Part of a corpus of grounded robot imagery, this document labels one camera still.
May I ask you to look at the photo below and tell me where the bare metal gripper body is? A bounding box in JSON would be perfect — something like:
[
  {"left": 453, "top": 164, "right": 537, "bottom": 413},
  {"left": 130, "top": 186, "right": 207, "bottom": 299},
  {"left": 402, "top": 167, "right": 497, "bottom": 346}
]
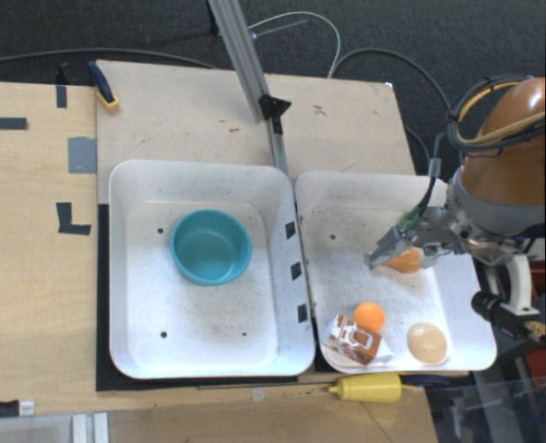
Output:
[{"left": 398, "top": 205, "right": 535, "bottom": 267}]

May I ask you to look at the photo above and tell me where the orange toy pear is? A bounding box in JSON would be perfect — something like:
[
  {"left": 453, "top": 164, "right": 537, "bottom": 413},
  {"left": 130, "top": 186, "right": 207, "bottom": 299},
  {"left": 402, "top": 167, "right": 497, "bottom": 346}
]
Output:
[{"left": 383, "top": 246, "right": 424, "bottom": 275}]

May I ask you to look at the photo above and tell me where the white plastic tray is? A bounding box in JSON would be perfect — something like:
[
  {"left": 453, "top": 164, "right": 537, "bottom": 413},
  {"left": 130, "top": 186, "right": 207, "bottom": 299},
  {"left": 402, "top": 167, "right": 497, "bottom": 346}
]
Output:
[
  {"left": 294, "top": 169, "right": 498, "bottom": 374},
  {"left": 108, "top": 159, "right": 316, "bottom": 380}
]

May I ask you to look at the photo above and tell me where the orange ball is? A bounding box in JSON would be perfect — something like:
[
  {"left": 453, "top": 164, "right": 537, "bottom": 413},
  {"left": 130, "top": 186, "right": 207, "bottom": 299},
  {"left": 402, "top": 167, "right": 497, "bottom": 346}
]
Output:
[{"left": 352, "top": 301, "right": 387, "bottom": 333}]

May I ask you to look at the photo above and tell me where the beige round biscuit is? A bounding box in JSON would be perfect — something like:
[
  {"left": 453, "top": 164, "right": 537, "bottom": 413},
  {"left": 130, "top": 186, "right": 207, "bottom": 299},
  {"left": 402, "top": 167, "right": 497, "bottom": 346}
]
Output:
[{"left": 406, "top": 321, "right": 449, "bottom": 365}]

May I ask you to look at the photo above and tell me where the brown and white carton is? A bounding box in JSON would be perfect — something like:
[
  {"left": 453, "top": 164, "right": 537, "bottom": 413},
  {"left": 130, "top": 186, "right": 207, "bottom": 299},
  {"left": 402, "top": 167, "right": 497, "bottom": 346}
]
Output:
[{"left": 322, "top": 313, "right": 395, "bottom": 367}]

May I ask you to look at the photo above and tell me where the yellow squeeze bottle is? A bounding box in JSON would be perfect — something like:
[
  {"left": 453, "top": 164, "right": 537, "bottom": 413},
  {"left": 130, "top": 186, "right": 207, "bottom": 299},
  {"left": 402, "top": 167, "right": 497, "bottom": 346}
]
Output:
[{"left": 327, "top": 372, "right": 418, "bottom": 403}]

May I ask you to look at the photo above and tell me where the teal bowl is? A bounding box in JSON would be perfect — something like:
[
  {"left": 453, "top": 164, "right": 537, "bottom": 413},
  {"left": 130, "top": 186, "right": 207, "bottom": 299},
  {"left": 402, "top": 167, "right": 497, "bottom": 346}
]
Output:
[{"left": 169, "top": 208, "right": 254, "bottom": 287}]

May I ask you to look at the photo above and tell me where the pale wood board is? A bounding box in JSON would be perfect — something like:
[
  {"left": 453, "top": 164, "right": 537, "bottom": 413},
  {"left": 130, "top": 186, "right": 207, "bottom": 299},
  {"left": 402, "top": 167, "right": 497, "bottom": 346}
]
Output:
[{"left": 95, "top": 59, "right": 470, "bottom": 386}]

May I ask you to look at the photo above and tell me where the black cylinder on white bracket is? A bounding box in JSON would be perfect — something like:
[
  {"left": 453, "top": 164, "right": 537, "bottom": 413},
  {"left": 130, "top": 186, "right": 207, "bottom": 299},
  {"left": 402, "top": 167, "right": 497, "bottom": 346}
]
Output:
[{"left": 470, "top": 251, "right": 546, "bottom": 343}]

